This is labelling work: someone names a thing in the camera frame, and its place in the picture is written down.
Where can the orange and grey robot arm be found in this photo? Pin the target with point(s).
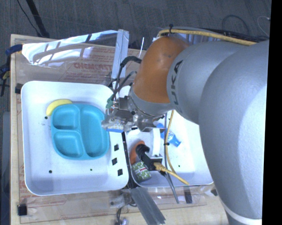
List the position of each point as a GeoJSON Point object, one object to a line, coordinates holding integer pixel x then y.
{"type": "Point", "coordinates": [220, 108]}

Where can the orange carrot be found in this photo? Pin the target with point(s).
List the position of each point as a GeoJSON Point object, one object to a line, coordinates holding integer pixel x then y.
{"type": "Point", "coordinates": [133, 153]}

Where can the white and blue packet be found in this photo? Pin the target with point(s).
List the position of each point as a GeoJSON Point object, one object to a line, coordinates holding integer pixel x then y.
{"type": "Point", "coordinates": [116, 127]}

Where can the white plastic tray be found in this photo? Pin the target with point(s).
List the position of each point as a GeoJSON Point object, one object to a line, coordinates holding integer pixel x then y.
{"type": "Point", "coordinates": [66, 176]}
{"type": "Point", "coordinates": [190, 165]}

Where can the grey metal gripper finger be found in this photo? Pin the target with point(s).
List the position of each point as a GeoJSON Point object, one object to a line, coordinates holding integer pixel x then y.
{"type": "Point", "coordinates": [106, 124]}

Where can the green and white can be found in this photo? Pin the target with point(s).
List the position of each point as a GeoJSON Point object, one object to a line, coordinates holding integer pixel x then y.
{"type": "Point", "coordinates": [141, 172]}

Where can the yellow banana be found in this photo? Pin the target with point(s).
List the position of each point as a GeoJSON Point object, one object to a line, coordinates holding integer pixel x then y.
{"type": "Point", "coordinates": [54, 104]}

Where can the brown board with red print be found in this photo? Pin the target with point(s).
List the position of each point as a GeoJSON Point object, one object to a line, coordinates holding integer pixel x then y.
{"type": "Point", "coordinates": [81, 207]}

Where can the clear bottle with blue label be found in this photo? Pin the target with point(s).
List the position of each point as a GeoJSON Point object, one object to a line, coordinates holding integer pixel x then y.
{"type": "Point", "coordinates": [174, 140]}

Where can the blue divided plate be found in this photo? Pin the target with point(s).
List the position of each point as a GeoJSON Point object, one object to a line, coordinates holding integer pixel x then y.
{"type": "Point", "coordinates": [80, 132]}

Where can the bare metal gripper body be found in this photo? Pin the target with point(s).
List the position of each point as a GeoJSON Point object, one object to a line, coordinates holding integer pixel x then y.
{"type": "Point", "coordinates": [124, 109]}

